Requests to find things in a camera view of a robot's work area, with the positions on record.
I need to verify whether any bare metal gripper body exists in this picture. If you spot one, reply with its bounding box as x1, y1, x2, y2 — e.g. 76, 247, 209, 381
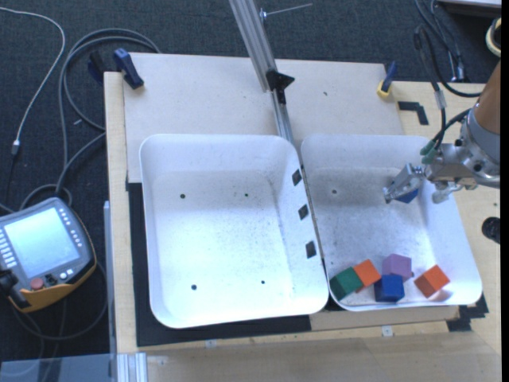
423, 142, 502, 191

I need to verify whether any blue cube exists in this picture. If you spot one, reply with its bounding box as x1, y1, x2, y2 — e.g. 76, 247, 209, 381
393, 187, 420, 205
373, 274, 406, 304

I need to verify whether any white plastic tray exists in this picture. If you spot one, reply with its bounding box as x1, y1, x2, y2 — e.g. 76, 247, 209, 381
138, 133, 331, 329
300, 133, 484, 313

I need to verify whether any purple cube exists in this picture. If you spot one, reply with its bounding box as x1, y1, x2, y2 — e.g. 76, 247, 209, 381
381, 252, 413, 283

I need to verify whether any orange cube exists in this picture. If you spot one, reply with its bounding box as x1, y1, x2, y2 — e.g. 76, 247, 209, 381
352, 259, 383, 294
413, 264, 452, 299

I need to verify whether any green cube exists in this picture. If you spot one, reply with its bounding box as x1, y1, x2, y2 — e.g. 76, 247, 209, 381
328, 267, 364, 302

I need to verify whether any pale wood board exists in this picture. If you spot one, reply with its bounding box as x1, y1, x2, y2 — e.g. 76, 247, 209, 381
122, 52, 407, 185

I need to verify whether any black cylinder on white bracket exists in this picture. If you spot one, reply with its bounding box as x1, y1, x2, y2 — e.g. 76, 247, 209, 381
481, 216, 502, 246

